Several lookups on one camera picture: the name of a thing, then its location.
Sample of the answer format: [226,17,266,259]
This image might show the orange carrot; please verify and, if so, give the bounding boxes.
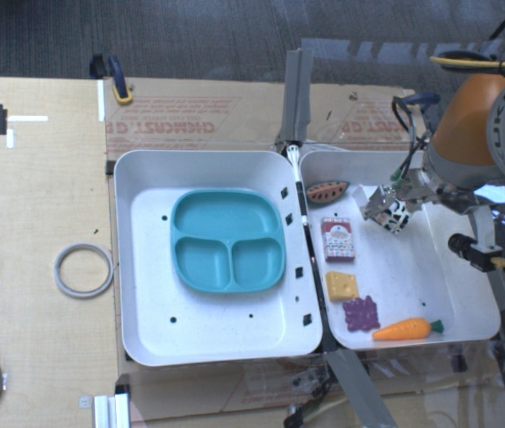
[371,317,445,342]

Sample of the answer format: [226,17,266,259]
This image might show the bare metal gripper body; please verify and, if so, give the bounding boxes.
[389,169,477,210]

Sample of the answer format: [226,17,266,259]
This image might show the white tape roll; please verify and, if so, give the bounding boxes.
[53,243,115,300]

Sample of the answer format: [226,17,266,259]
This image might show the purple grapes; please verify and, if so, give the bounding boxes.
[342,294,382,333]

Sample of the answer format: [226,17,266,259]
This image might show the brown cardboard board, red print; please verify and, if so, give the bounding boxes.
[103,77,503,421]

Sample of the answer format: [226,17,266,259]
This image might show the yellow cheese wedge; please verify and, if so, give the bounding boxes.
[325,270,361,303]

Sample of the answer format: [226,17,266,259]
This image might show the black cylinder on white bracket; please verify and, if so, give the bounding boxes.
[447,202,504,274]

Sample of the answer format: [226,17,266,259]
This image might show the red carton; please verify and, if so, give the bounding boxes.
[320,216,356,263]

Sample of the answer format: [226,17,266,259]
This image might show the watermelon slice toy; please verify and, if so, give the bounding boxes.
[304,180,352,207]

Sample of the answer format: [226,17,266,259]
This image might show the black and white cow-print carton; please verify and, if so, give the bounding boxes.
[370,195,412,236]

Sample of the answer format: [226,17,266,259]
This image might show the white plastic tray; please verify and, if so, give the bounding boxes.
[299,149,502,352]
[112,149,325,368]

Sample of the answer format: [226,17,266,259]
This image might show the teal divided plate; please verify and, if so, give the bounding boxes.
[170,188,287,295]

